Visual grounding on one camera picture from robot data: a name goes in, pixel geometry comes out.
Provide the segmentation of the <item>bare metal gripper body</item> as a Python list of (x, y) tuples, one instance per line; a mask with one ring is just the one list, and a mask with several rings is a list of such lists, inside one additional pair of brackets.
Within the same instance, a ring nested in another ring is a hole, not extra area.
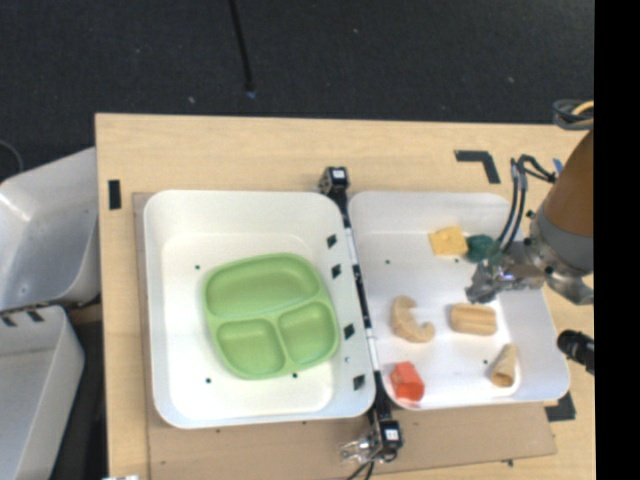
[(593, 273), (593, 243), (578, 240), (557, 247), (544, 240), (514, 242), (493, 265), (501, 290), (537, 289), (543, 285), (578, 305), (594, 303), (594, 290), (585, 278)]

